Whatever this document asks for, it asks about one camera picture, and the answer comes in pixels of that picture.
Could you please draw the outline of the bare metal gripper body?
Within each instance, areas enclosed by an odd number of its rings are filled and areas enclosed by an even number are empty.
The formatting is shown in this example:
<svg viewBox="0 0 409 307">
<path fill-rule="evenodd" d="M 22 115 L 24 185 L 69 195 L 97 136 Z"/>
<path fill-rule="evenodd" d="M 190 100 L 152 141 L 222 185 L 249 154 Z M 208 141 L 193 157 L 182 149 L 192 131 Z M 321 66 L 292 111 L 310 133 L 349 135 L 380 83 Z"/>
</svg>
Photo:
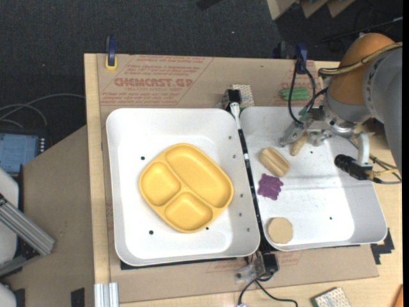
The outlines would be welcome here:
<svg viewBox="0 0 409 307">
<path fill-rule="evenodd" d="M 336 115 L 329 107 L 312 108 L 306 121 L 306 131 L 317 138 L 341 136 L 349 138 L 357 124 Z"/>
</svg>

